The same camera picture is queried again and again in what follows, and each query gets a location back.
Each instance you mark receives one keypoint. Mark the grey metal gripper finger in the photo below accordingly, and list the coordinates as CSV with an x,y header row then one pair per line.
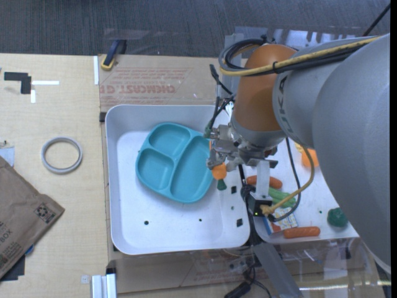
x,y
231,165
214,160

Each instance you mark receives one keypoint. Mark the brown paper packet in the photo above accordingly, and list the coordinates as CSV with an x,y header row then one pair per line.
x,y
21,216

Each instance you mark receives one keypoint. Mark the white plastic tray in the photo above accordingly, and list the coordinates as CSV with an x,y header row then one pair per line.
x,y
310,203
173,225

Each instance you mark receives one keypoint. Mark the orange and yellow toy food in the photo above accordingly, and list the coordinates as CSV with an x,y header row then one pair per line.
x,y
305,162

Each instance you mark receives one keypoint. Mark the brown cardboard board red print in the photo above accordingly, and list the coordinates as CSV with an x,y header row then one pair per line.
x,y
149,82

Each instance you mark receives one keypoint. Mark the orange toy carrot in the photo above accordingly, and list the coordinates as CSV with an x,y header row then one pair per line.
x,y
219,172

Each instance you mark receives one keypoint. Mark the blue divided plate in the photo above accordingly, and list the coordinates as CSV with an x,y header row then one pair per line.
x,y
173,163

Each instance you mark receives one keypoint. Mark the orange toy sausage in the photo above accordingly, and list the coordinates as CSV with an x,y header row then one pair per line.
x,y
301,232
274,182

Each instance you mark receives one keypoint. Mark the green toy broccoli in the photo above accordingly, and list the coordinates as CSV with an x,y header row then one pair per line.
x,y
337,217

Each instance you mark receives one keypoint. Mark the small colourful carton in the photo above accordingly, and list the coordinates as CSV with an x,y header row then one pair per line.
x,y
287,221

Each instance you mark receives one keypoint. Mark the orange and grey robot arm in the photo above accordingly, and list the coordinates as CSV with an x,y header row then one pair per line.
x,y
341,129

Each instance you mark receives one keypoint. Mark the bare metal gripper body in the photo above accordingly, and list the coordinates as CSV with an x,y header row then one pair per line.
x,y
235,149

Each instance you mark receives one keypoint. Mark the green toy bean pods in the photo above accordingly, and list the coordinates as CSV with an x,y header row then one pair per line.
x,y
279,195

